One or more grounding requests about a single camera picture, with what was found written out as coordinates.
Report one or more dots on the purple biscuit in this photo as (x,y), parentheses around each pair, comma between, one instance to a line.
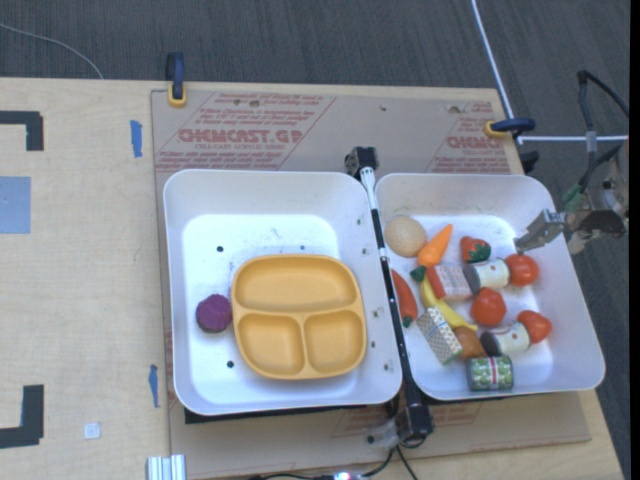
(214,313)

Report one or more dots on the red and white carton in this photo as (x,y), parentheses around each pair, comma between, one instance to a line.
(452,283)

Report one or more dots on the beige bread roll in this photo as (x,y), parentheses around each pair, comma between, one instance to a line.
(404,236)

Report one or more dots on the red strawberry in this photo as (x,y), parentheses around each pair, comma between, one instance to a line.
(474,249)

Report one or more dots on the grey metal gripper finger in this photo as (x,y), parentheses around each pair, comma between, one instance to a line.
(541,230)
(576,244)

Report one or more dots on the thin black and white rod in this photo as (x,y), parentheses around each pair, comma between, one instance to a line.
(389,278)

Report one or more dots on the white bottle grey cap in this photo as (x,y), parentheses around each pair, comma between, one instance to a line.
(511,339)
(492,274)

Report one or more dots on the brown cardboard board red print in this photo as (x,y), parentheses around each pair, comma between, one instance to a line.
(310,133)

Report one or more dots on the orange tomato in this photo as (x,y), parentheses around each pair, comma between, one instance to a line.
(522,270)
(536,326)
(488,308)

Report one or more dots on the orange carrot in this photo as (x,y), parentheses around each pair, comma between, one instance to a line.
(436,248)

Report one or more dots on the red chili pepper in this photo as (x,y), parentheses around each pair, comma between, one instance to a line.
(405,298)

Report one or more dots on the checkered white carton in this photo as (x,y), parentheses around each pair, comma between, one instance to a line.
(439,335)

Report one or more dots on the brown bread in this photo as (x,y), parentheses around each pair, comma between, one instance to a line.
(469,343)

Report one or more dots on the yellow divided plate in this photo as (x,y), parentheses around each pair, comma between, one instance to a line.
(295,288)

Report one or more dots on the green can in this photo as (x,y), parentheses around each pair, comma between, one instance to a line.
(490,373)

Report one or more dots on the yellow banana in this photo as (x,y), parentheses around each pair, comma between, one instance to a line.
(429,295)

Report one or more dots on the white plastic tray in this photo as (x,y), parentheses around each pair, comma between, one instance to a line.
(560,358)
(210,203)

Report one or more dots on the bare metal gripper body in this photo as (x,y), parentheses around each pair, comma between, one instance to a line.
(602,220)

